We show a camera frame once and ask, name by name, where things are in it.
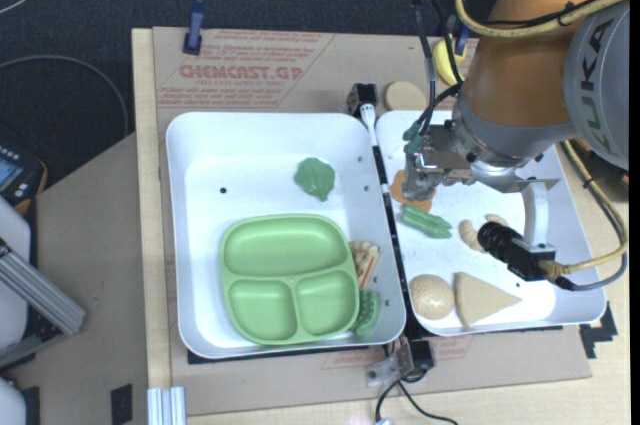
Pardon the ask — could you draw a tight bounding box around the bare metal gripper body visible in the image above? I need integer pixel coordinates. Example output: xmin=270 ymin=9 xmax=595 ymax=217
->
xmin=403 ymin=123 xmax=532 ymax=192

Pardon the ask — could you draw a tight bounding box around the orange toy slice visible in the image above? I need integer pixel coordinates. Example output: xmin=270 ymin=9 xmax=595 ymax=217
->
xmin=389 ymin=168 xmax=434 ymax=215

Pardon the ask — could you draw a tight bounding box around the thin black and white rod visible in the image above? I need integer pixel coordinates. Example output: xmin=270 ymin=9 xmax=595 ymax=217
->
xmin=359 ymin=104 xmax=410 ymax=345

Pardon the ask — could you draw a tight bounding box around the green asparagus bundle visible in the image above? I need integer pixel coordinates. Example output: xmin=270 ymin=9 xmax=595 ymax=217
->
xmin=399 ymin=203 xmax=454 ymax=241

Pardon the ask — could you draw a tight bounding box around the beige croissant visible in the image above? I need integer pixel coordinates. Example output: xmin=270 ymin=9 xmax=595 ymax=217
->
xmin=458 ymin=212 xmax=512 ymax=256

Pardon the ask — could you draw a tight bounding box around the round beige biscuit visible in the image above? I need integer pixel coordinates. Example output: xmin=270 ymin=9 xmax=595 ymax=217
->
xmin=384 ymin=80 xmax=428 ymax=113

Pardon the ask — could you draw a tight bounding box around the white plastic tray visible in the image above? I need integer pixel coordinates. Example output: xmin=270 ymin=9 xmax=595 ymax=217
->
xmin=373 ymin=109 xmax=608 ymax=337
xmin=164 ymin=111 xmax=408 ymax=360

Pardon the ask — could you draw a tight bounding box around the green lettuce leaf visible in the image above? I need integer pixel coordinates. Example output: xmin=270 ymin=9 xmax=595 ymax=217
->
xmin=292 ymin=156 xmax=337 ymax=203

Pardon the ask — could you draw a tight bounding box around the beige bread roll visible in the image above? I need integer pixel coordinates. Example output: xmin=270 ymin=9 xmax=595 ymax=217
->
xmin=408 ymin=273 xmax=457 ymax=321

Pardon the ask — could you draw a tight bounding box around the beige triangular wedge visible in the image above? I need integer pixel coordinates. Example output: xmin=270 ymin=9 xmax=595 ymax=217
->
xmin=452 ymin=270 xmax=524 ymax=329

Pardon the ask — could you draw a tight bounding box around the green pea pod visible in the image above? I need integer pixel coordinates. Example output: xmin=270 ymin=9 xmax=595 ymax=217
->
xmin=351 ymin=288 xmax=383 ymax=337

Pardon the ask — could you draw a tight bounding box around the green divided plate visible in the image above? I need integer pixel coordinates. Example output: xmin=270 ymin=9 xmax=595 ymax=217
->
xmin=218 ymin=213 xmax=362 ymax=346

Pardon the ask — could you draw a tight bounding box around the brown cardboard board red print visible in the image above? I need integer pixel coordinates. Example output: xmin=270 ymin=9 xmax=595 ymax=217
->
xmin=152 ymin=26 xmax=594 ymax=417

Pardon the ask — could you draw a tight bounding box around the black cylinder on white bracket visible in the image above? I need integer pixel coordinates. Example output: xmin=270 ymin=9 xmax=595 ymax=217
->
xmin=477 ymin=176 xmax=562 ymax=283

